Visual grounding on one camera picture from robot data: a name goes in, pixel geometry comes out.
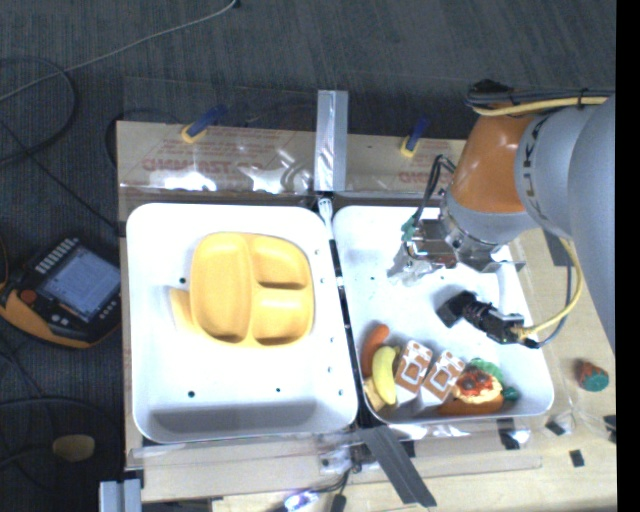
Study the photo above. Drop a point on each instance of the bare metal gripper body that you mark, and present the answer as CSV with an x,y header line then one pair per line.
x,y
437,245

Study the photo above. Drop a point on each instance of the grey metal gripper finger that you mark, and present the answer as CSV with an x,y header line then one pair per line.
x,y
400,264
420,274

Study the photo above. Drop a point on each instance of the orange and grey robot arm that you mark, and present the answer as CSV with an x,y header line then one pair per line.
x,y
565,165

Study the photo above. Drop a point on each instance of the white plastic tray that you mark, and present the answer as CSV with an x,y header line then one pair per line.
x,y
240,390
400,310

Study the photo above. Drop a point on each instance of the orange carrot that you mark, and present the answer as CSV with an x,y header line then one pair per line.
x,y
374,342

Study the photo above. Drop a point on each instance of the orange and white carton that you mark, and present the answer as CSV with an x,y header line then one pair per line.
x,y
442,377
412,372

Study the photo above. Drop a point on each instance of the yellow banana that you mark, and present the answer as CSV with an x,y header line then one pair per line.
x,y
384,372

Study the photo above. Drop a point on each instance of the beige toy food piece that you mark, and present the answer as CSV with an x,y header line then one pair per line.
x,y
372,395

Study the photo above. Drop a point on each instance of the pizza slice with toppings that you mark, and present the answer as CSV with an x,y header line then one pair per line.
x,y
475,395

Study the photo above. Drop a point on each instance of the yellow divided plate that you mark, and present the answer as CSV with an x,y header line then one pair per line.
x,y
225,290

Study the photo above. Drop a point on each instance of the orange and teal toy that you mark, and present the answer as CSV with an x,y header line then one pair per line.
x,y
594,376

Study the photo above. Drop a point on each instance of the brown cardboard board red print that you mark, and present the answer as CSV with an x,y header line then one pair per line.
x,y
225,155

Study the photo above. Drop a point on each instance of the dull yellow round object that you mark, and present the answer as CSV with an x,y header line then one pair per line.
x,y
74,447

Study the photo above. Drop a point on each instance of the black cylinder on white bracket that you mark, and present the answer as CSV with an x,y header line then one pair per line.
x,y
472,311

